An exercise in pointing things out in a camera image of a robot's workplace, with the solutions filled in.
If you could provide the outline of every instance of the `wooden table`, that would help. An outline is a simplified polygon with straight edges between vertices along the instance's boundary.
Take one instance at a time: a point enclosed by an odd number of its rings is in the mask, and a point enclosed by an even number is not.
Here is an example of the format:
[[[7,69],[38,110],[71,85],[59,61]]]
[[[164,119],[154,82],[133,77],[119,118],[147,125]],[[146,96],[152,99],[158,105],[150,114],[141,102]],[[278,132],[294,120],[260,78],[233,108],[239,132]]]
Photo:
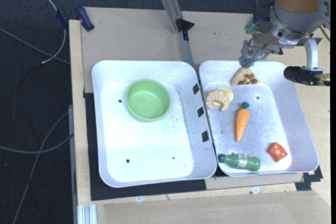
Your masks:
[[[206,190],[92,201],[86,107],[83,92],[93,92],[91,69],[104,59],[183,60],[178,34],[172,33],[164,10],[86,8],[95,29],[86,32],[70,20],[70,53],[76,167],[75,204],[79,212],[97,213],[98,223],[328,223],[331,222],[330,88],[298,84],[297,91],[323,174],[312,191],[297,191],[303,173],[247,177],[211,177]],[[248,14],[183,12],[195,23],[189,31],[195,66],[206,60],[237,60]],[[330,43],[319,44],[319,67],[330,72]],[[268,60],[306,64],[304,48],[284,50]],[[79,214],[78,223],[85,214]]]

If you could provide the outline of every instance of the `green plate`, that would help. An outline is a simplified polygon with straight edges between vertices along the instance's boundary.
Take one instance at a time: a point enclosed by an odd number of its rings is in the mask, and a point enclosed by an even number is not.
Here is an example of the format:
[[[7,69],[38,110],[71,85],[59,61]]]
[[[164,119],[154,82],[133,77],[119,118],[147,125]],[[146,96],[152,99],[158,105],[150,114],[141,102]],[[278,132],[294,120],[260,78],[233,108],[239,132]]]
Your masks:
[[[137,80],[126,91],[129,112],[142,122],[163,118],[168,113],[171,103],[170,94],[165,86],[155,80]]]

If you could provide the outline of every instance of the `green bottle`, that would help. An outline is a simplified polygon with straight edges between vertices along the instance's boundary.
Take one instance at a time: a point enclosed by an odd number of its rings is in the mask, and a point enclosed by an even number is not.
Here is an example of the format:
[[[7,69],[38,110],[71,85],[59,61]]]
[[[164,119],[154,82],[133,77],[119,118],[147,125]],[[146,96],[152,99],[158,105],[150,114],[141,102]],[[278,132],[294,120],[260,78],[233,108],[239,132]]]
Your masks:
[[[234,168],[258,171],[260,168],[260,159],[257,157],[248,157],[242,154],[218,155],[220,163],[227,163]]]

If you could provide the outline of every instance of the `carrot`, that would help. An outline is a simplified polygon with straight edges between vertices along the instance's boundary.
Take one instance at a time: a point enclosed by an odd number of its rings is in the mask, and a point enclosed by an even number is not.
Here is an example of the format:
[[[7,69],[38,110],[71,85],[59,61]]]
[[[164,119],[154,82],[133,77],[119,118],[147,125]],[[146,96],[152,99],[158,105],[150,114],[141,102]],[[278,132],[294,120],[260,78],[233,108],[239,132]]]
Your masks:
[[[250,106],[247,102],[242,103],[243,108],[238,111],[237,121],[236,121],[236,141],[240,141],[245,131],[248,119],[250,117],[250,112],[247,108]]]

